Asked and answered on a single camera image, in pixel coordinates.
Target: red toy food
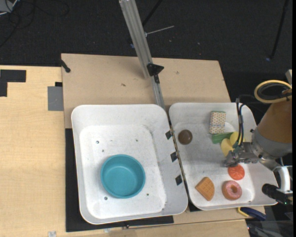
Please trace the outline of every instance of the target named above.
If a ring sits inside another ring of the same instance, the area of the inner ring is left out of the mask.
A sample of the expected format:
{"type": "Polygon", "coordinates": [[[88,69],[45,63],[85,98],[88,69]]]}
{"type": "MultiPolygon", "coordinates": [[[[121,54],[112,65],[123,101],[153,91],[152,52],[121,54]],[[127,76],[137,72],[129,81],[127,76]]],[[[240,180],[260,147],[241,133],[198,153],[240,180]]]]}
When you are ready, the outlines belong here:
{"type": "Polygon", "coordinates": [[[245,170],[241,165],[228,168],[228,174],[234,180],[241,180],[245,176],[245,170]]]}
{"type": "Polygon", "coordinates": [[[236,200],[242,196],[242,189],[236,181],[230,180],[222,185],[222,194],[228,200],[236,200]]]}

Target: white tray containing toy food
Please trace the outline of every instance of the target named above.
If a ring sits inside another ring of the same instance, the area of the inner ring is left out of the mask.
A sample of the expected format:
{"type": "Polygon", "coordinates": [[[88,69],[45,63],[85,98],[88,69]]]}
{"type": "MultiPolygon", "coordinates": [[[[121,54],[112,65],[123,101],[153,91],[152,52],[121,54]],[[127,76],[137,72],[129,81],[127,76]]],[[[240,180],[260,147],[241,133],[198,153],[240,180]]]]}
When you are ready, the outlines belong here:
{"type": "MultiPolygon", "coordinates": [[[[211,111],[226,112],[225,132],[238,130],[235,103],[176,103],[169,110],[190,202],[201,210],[276,204],[274,199],[263,194],[261,190],[265,183],[277,186],[274,173],[260,163],[240,163],[245,170],[245,176],[236,182],[242,189],[242,195],[236,200],[224,197],[222,186],[225,181],[233,179],[228,174],[227,167],[223,165],[225,156],[220,144],[214,144],[212,134],[209,133],[211,111]],[[181,144],[178,140],[178,134],[185,129],[192,133],[192,141],[187,145],[181,144]],[[214,183],[215,192],[211,200],[205,199],[195,188],[205,177],[214,183]]],[[[257,125],[247,106],[242,108],[242,115],[244,138],[250,142],[250,130],[255,129],[257,125]]]]}

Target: yellow cable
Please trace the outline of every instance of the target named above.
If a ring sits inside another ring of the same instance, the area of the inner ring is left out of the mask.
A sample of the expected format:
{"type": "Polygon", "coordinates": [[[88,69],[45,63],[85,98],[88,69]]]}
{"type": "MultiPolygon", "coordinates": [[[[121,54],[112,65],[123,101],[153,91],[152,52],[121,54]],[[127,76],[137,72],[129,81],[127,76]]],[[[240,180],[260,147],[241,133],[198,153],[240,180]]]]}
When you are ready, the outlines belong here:
{"type": "Polygon", "coordinates": [[[282,84],[282,85],[285,85],[289,88],[289,90],[292,89],[292,86],[285,82],[285,81],[280,81],[280,80],[268,80],[268,81],[264,81],[264,82],[261,82],[256,88],[255,88],[255,97],[256,99],[258,99],[260,102],[263,102],[263,103],[268,103],[268,104],[271,104],[271,103],[278,103],[278,102],[282,102],[284,100],[287,100],[287,99],[291,99],[292,96],[287,96],[287,97],[282,97],[282,98],[278,98],[278,99],[272,99],[272,100],[266,100],[266,99],[263,99],[263,98],[260,98],[258,96],[258,90],[266,85],[266,84],[270,84],[270,83],[279,83],[279,84],[282,84]]]}

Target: wooden table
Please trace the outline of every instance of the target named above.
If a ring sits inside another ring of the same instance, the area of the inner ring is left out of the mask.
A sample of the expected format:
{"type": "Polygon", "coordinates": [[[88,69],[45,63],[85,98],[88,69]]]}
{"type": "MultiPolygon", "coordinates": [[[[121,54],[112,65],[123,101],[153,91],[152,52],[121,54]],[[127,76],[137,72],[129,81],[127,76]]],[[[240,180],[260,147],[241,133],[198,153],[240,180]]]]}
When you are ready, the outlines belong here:
{"type": "MultiPolygon", "coordinates": [[[[70,73],[61,67],[0,66],[26,70],[26,82],[8,82],[7,96],[0,97],[0,237],[47,237],[53,231],[57,237],[250,236],[236,208],[187,209],[171,225],[67,233],[65,128],[71,127],[72,109],[90,103],[154,103],[154,98],[137,57],[63,54],[62,59],[70,73]],[[64,111],[48,110],[47,87],[55,82],[63,82],[64,111]]],[[[160,81],[167,107],[230,102],[218,61],[154,62],[165,67],[160,81]]]]}

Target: wire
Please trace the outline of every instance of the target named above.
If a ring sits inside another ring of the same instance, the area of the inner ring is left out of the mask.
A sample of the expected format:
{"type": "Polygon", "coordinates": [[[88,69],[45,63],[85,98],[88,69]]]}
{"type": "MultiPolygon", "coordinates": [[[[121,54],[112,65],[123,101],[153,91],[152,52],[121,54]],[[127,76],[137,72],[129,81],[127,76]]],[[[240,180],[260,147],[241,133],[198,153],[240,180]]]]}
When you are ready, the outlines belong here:
{"type": "Polygon", "coordinates": [[[268,104],[289,101],[292,98],[292,86],[289,83],[280,80],[264,81],[255,88],[255,98],[260,102],[268,104]],[[284,89],[280,94],[273,96],[263,94],[266,89],[277,86],[280,86],[284,89]]]}
{"type": "MultiPolygon", "coordinates": [[[[13,4],[12,4],[12,10],[13,10],[13,8],[15,7],[15,5],[16,5],[16,3],[18,2],[19,0],[15,0],[14,2],[13,2],[13,4]]],[[[12,12],[12,10],[9,8],[9,6],[7,5],[7,1],[5,0],[5,4],[6,4],[6,7],[8,8],[8,10],[10,11],[10,12],[12,12]]],[[[7,14],[7,11],[5,11],[5,12],[0,12],[0,16],[1,15],[5,15],[5,14],[7,14]]]]}

